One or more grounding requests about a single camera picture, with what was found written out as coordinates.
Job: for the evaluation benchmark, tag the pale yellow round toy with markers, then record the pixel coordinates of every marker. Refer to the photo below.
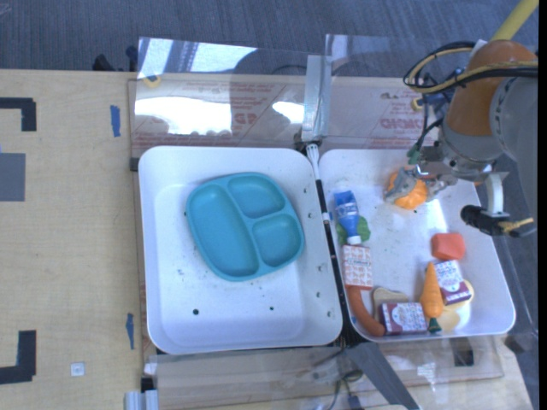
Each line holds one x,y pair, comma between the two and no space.
454,318

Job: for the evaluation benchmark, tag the maroon and white carton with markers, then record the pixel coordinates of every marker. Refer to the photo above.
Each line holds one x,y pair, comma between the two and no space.
404,318

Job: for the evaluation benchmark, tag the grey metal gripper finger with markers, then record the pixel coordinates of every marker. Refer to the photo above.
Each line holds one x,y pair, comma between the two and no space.
397,186
435,187

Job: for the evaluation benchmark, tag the white plastic tray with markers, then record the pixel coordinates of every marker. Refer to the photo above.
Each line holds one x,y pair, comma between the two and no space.
397,246
239,314

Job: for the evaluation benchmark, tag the blue divided plate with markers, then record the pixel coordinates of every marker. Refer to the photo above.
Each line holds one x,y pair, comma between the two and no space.
231,233

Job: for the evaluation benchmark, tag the orange and white carton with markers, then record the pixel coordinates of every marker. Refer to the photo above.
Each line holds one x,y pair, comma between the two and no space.
357,267

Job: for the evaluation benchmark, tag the tan toy bread slice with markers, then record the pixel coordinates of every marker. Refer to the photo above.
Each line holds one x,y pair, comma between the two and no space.
386,295

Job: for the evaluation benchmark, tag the orange toy carrot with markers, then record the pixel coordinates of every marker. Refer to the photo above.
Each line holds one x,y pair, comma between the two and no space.
431,295

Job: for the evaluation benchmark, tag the green toy broccoli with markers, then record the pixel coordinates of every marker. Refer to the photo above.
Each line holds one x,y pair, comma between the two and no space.
364,229

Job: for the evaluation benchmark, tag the orange block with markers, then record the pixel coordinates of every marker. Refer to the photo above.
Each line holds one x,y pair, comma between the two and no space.
448,246

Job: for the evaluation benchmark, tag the purple and white carton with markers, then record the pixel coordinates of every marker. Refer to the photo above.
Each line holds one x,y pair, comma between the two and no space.
452,281

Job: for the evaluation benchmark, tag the brown cardboard board red print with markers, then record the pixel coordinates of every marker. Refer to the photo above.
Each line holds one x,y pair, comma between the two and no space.
265,92

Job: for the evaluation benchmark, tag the orange toy pumpkin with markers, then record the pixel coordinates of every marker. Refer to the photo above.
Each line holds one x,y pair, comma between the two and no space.
412,199

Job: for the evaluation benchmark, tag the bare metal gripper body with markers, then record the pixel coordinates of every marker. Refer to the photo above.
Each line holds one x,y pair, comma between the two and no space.
444,173

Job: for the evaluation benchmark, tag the orange toy sausage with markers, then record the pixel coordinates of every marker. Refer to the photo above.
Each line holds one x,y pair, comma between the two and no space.
363,312

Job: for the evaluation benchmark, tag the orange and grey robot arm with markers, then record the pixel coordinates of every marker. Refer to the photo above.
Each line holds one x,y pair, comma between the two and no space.
474,101

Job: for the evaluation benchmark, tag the blue plastic bottle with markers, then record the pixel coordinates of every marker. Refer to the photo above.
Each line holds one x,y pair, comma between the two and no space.
347,214

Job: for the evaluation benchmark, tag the black cylinder on white bracket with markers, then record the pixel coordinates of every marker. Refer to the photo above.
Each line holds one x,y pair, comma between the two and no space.
483,220

